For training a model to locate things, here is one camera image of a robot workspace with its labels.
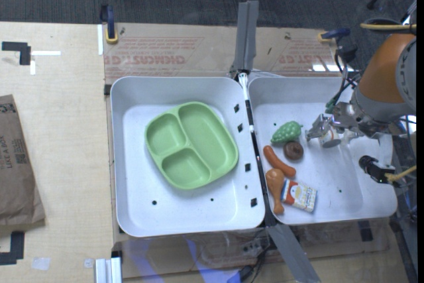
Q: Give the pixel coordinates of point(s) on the green grapes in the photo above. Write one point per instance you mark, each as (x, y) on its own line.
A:
(286, 132)

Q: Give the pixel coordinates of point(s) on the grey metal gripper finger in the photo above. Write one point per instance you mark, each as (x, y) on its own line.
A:
(320, 125)
(351, 134)

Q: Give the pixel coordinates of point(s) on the black cylinder on white bracket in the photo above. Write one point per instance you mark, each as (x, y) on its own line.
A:
(372, 167)

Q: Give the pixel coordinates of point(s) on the white plastic tray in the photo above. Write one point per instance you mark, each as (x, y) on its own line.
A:
(185, 208)
(331, 182)

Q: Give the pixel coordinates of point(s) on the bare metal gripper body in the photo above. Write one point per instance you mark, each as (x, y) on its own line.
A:
(356, 117)

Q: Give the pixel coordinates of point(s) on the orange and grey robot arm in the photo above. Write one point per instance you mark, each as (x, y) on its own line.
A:
(384, 76)

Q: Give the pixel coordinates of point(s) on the small white can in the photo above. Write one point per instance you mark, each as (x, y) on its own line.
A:
(330, 140)

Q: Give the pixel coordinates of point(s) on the orange sausage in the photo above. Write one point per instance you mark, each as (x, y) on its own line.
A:
(278, 160)

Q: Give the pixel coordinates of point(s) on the brown doughnut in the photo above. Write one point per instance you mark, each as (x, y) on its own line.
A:
(293, 150)

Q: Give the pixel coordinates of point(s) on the brown paper bag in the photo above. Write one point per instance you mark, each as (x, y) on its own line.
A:
(16, 169)

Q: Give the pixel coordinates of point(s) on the brown cardboard board red print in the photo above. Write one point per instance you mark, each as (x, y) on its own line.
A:
(198, 53)

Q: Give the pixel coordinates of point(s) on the green divided plate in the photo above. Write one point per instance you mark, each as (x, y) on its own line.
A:
(195, 142)

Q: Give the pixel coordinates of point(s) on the white and red carton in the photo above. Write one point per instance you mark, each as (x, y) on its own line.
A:
(299, 195)

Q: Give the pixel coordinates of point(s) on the brown chicken drumstick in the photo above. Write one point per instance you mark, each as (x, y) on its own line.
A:
(275, 182)

